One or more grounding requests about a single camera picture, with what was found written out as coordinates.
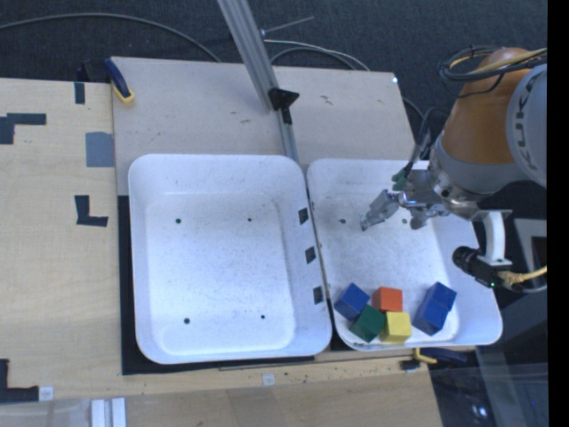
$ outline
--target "cube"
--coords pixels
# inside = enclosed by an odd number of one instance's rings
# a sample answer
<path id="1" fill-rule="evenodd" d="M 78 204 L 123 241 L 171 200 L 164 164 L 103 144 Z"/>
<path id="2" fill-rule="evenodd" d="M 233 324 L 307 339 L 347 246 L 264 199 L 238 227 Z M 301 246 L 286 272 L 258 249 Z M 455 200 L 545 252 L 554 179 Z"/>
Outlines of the cube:
<path id="1" fill-rule="evenodd" d="M 372 294 L 372 306 L 383 313 L 386 311 L 403 311 L 403 291 L 380 286 Z"/>
<path id="2" fill-rule="evenodd" d="M 384 324 L 385 315 L 371 305 L 365 305 L 362 313 L 350 325 L 349 331 L 369 343 L 380 334 Z"/>
<path id="3" fill-rule="evenodd" d="M 425 334 L 434 335 L 445 325 L 448 309 L 432 299 L 425 299 L 413 318 L 413 326 Z"/>
<path id="4" fill-rule="evenodd" d="M 456 291 L 453 291 L 442 283 L 436 282 L 427 290 L 424 299 L 438 302 L 447 310 L 451 310 L 454 305 L 454 299 L 456 299 Z"/>
<path id="5" fill-rule="evenodd" d="M 406 311 L 387 311 L 381 329 L 382 342 L 403 343 L 411 336 L 411 317 Z"/>
<path id="6" fill-rule="evenodd" d="M 362 312 L 370 300 L 370 295 L 358 285 L 350 283 L 334 304 L 334 309 L 350 321 Z"/>

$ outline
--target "blue cuboid block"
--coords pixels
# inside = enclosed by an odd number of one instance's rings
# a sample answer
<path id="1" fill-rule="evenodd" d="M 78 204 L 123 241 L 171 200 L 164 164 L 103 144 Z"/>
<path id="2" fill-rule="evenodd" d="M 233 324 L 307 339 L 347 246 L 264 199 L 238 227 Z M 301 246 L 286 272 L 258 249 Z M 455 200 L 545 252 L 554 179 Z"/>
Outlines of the blue cuboid block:
<path id="1" fill-rule="evenodd" d="M 448 312 L 453 308 L 456 292 L 442 283 L 431 286 L 413 318 L 413 326 L 425 334 L 434 335 L 446 322 Z"/>
<path id="2" fill-rule="evenodd" d="M 335 302 L 334 309 L 345 319 L 349 319 L 351 321 L 352 319 L 356 319 L 356 317 L 363 311 L 369 300 L 369 294 L 354 283 L 350 283 L 341 294 L 340 298 Z"/>

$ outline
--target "white tray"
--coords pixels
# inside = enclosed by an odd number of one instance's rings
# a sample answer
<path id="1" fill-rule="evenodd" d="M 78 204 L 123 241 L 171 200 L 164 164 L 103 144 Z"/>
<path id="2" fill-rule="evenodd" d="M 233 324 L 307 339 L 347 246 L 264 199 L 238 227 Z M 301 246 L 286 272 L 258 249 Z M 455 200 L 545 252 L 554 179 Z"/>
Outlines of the white tray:
<path id="1" fill-rule="evenodd" d="M 501 336 L 501 314 L 493 291 L 459 270 L 452 261 L 457 246 L 477 247 L 472 224 L 454 215 L 438 217 L 412 230 L 405 209 L 383 223 L 362 231 L 359 215 L 405 161 L 320 159 L 308 169 L 317 238 L 331 300 L 356 283 L 369 295 L 380 286 L 403 291 L 404 311 L 411 319 L 426 290 L 436 281 L 457 292 L 445 326 L 430 336 L 413 327 L 403 344 L 370 343 L 352 334 L 349 321 L 333 311 L 341 339 L 356 350 L 385 350 L 428 346 L 483 345 Z M 425 162 L 416 165 L 425 168 Z"/>
<path id="2" fill-rule="evenodd" d="M 301 357 L 327 346 L 332 325 L 296 163 L 145 155 L 128 179 L 136 339 L 149 359 Z"/>

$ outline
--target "black connector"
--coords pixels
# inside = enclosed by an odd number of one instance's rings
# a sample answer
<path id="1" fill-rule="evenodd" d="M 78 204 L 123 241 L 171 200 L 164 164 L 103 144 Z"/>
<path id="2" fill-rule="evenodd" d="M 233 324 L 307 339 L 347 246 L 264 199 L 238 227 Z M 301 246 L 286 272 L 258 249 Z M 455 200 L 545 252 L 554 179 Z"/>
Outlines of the black connector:
<path id="1" fill-rule="evenodd" d="M 503 280 L 498 276 L 498 272 L 508 270 L 509 264 L 491 266 L 478 258 L 480 254 L 479 249 L 459 246 L 453 252 L 453 262 L 459 269 L 474 277 L 478 283 L 484 286 L 489 288 L 502 286 Z"/>

